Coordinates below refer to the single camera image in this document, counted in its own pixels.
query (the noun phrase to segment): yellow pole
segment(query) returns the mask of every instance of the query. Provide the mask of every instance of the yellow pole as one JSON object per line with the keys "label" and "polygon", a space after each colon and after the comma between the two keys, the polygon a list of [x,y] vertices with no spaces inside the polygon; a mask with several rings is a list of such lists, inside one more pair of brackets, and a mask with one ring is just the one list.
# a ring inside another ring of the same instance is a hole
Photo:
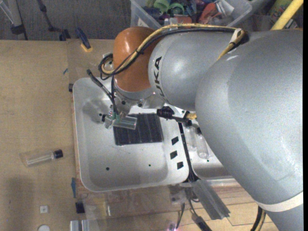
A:
{"label": "yellow pole", "polygon": [[280,30],[288,23],[288,21],[293,17],[296,11],[302,6],[304,0],[293,0],[290,5],[286,8],[283,14],[279,17],[278,21],[271,28],[271,30]]}

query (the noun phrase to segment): gray carpet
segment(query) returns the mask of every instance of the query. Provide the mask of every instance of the gray carpet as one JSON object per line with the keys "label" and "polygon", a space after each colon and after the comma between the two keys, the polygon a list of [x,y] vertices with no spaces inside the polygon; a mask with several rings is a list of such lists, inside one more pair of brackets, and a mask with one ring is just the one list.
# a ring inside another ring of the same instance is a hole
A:
{"label": "gray carpet", "polygon": [[[91,39],[114,39],[130,25],[129,0],[42,0],[54,27],[68,29],[76,38],[80,27]],[[17,0],[29,40],[59,40],[59,33],[49,32],[36,0]],[[17,39],[11,23],[0,10],[0,39]]]}

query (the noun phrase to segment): small white object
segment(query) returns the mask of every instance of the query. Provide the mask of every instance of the small white object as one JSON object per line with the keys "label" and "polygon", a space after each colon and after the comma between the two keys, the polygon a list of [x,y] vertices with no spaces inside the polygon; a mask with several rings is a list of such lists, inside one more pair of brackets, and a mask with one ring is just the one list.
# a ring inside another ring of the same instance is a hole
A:
{"label": "small white object", "polygon": [[39,207],[39,211],[40,211],[41,214],[48,213],[49,212],[48,205],[41,205]]}
{"label": "small white object", "polygon": [[241,30],[242,30],[241,28],[235,29],[235,31],[234,31],[234,33],[233,33],[233,35],[232,35],[232,37],[231,37],[231,40],[230,40],[229,44],[230,44],[230,43],[233,43],[233,42],[237,39],[237,37],[238,37],[238,35],[239,35],[239,32],[240,32]]}
{"label": "small white object", "polygon": [[145,26],[145,27],[149,27],[143,20],[141,20],[140,18],[138,19],[138,26]]}
{"label": "small white object", "polygon": [[38,227],[38,231],[50,231],[50,228],[47,225],[41,225]]}

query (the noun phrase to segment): black hole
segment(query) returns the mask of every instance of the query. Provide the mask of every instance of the black hole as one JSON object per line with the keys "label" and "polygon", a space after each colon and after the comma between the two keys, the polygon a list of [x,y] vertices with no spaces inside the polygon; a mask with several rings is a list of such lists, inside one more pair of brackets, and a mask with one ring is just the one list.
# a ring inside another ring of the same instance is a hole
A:
{"label": "black hole", "polygon": [[76,202],[75,206],[77,214],[86,213],[82,202]]}
{"label": "black hole", "polygon": [[179,141],[179,137],[176,136],[175,138],[173,138],[173,139],[171,140],[171,143],[172,143],[172,145],[174,145],[174,144],[177,143],[178,141]]}
{"label": "black hole", "polygon": [[179,162],[179,163],[178,163],[178,169],[180,169],[180,168],[182,168],[182,167],[184,167],[183,162]]}
{"label": "black hole", "polygon": [[178,152],[177,152],[177,151],[173,151],[173,152],[170,153],[170,158],[173,159],[173,158],[175,158],[177,155],[178,155]]}

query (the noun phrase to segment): black vial cap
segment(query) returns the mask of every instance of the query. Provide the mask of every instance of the black vial cap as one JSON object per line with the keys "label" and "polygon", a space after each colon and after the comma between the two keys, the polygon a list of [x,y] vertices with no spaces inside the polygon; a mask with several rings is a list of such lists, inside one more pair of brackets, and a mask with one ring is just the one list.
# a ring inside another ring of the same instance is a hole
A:
{"label": "black vial cap", "polygon": [[201,128],[197,128],[197,134],[202,134]]}
{"label": "black vial cap", "polygon": [[62,150],[56,150],[56,151],[53,152],[53,154],[54,154],[54,158],[55,158],[55,159],[58,159],[58,158],[63,157],[63,152],[62,152]]}
{"label": "black vial cap", "polygon": [[186,127],[192,126],[193,122],[191,120],[188,120],[187,123],[185,124]]}

